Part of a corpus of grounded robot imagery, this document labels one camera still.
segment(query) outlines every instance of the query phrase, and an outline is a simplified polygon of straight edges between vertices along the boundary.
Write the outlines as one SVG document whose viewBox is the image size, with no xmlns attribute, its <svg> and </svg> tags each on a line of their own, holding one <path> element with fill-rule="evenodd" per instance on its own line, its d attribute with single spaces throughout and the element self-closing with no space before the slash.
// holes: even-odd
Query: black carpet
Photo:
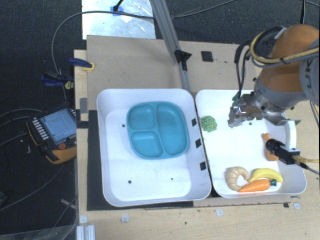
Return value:
<svg viewBox="0 0 320 240">
<path fill-rule="evenodd" d="M 173 16 L 209 8 L 230 0 L 167 0 Z M 320 0 L 308 0 L 320 4 Z M 240 44 L 275 27 L 298 24 L 302 2 L 298 0 L 239 0 L 195 16 L 174 19 L 183 41 Z M 51 40 L 59 24 L 82 10 L 81 0 L 0 0 L 0 115 L 14 109 L 46 110 L 64 101 L 62 89 L 45 87 L 41 76 L 54 72 Z M 319 29 L 319 8 L 307 4 L 305 23 Z M 156 35 L 161 34 L 156 25 Z M 81 17 L 67 23 L 56 38 L 55 54 L 64 75 L 71 75 L 68 58 L 73 50 L 85 49 Z M 72 92 L 67 99 L 73 104 Z M 15 113 L 0 119 L 32 115 Z M 0 128 L 0 144 L 27 131 L 25 120 Z M 48 182 L 61 168 L 50 164 L 29 137 L 0 147 L 0 192 L 10 194 L 6 206 L 26 197 Z M 66 206 L 61 199 L 75 197 L 74 162 L 34 196 L 0 211 L 0 236 L 52 228 Z M 58 226 L 74 223 L 70 209 Z"/>
</svg>

